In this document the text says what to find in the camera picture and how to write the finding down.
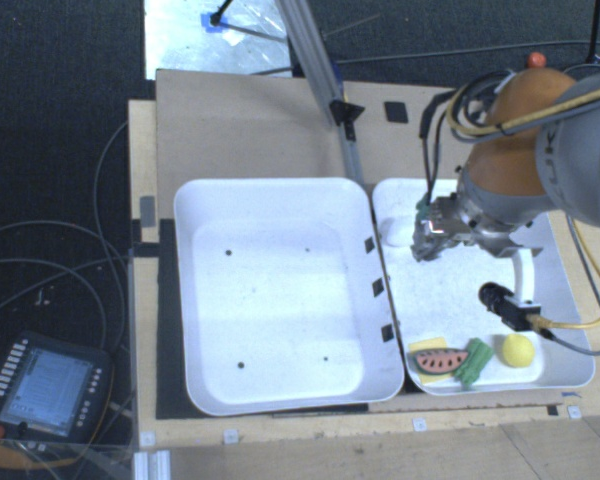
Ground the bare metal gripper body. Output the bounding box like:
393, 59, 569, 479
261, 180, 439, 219
420, 187, 487, 247

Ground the white rounded object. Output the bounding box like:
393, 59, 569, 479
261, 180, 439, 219
381, 216, 415, 248

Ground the black cylinder on white bracket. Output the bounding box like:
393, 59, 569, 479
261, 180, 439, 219
477, 248, 544, 333

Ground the yellow lemon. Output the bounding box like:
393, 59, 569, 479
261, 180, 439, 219
501, 333, 537, 369

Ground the red watermelon slice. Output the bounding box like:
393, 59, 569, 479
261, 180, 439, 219
411, 348, 471, 376

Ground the yellow cheese slice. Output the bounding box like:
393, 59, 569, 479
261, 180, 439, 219
407, 337, 454, 386

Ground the white plastic tray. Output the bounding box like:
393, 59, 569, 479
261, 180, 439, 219
371, 177, 597, 397
172, 176, 407, 418

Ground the brown cardboard board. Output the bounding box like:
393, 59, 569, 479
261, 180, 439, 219
154, 68, 574, 415

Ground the green asparagus bunch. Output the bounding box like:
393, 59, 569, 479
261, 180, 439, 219
453, 337, 495, 389

